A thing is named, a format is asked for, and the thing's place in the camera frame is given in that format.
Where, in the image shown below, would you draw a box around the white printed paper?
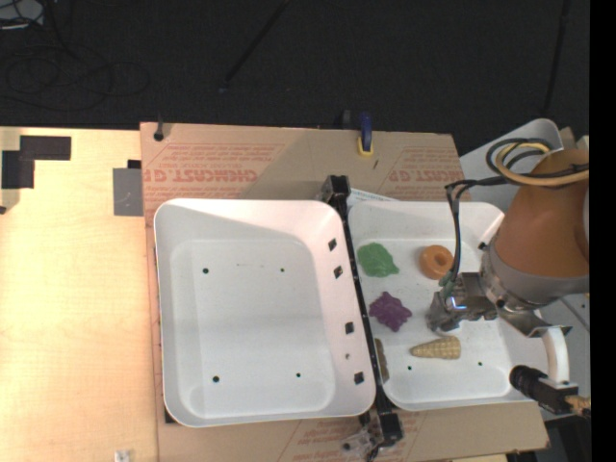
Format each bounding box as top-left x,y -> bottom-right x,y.
349,188 -> 401,204

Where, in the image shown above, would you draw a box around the brown biscuit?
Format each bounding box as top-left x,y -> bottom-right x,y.
373,338 -> 391,384

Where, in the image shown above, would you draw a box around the yellow corn cob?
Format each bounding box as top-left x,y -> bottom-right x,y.
409,335 -> 462,362

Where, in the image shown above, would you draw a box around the purple grapes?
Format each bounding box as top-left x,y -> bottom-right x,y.
368,291 -> 414,333

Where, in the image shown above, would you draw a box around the green broccoli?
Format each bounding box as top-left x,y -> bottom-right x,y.
356,242 -> 401,278

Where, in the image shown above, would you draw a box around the black block with thin wires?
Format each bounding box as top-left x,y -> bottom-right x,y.
376,410 -> 405,448
320,174 -> 351,202

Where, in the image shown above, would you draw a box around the thin black rod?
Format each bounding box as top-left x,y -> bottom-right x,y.
336,195 -> 392,414

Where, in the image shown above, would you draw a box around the black cylinder on white bracket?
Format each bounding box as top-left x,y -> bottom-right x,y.
508,325 -> 581,416

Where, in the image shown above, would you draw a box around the white plastic tray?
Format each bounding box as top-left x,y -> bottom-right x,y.
346,199 -> 546,412
152,197 -> 377,428

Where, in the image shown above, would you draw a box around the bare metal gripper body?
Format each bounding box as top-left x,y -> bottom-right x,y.
451,271 -> 512,325

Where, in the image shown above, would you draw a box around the brown cardboard board red print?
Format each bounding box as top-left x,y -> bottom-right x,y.
139,121 -> 552,462

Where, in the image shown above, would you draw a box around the orange doughnut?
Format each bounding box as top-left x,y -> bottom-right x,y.
418,244 -> 455,279

